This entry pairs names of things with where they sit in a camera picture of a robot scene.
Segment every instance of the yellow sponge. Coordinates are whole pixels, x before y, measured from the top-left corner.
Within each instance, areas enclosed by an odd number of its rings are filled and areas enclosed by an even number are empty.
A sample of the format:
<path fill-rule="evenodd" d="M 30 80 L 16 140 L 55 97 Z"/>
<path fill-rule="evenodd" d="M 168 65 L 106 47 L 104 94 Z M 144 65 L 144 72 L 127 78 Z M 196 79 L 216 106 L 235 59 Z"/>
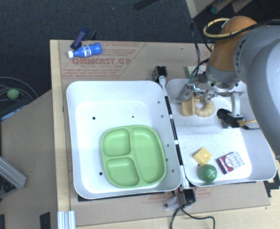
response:
<path fill-rule="evenodd" d="M 193 158 L 201 165 L 206 165 L 212 155 L 204 148 L 202 147 L 194 156 Z"/>

